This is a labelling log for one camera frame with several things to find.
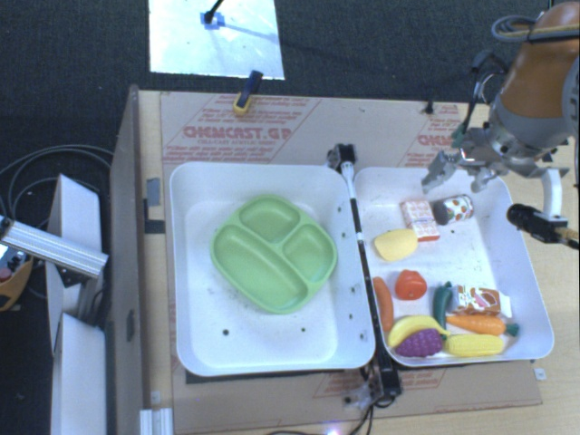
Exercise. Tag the orange and white juice carton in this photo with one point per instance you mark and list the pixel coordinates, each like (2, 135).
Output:
(480, 301)

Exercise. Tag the yellow corn cob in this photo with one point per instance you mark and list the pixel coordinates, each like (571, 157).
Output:
(473, 345)

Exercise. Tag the thin black and white rod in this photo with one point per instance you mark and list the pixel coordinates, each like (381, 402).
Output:
(360, 238)

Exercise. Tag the green divided plate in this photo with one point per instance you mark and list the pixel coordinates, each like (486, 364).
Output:
(267, 261)

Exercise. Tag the yellow toy lemon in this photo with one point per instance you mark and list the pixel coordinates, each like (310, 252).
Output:
(395, 244)

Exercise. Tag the green toy chili pepper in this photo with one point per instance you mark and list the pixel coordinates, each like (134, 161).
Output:
(440, 304)

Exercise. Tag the yellow banana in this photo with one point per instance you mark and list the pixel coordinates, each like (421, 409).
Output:
(410, 324)

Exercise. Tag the orange carrot without leaves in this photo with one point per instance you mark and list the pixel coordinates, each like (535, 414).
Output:
(384, 304)

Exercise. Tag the black cylinder on white bracket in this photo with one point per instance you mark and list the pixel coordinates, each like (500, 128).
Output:
(534, 224)

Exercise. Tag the red toy tomato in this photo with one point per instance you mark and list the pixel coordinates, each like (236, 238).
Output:
(410, 284)

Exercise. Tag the white plastic tray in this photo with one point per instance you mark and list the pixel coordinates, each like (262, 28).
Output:
(272, 342)
(480, 252)

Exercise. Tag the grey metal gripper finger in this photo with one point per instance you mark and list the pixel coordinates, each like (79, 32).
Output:
(483, 177)
(441, 168)

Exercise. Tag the small white can red print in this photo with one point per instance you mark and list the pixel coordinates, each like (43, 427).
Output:
(455, 209)

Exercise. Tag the purple grapes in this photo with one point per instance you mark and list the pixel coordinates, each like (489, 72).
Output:
(419, 343)

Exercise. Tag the small orange and white carton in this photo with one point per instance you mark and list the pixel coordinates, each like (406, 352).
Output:
(419, 218)

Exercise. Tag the brown cardboard board red print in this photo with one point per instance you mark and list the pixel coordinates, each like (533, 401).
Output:
(290, 125)

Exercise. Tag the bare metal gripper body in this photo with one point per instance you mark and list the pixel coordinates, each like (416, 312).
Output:
(482, 150)

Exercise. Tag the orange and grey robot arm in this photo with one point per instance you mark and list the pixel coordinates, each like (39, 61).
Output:
(539, 70)

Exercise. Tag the orange carrot with green top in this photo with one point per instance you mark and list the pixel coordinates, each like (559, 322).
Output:
(478, 324)

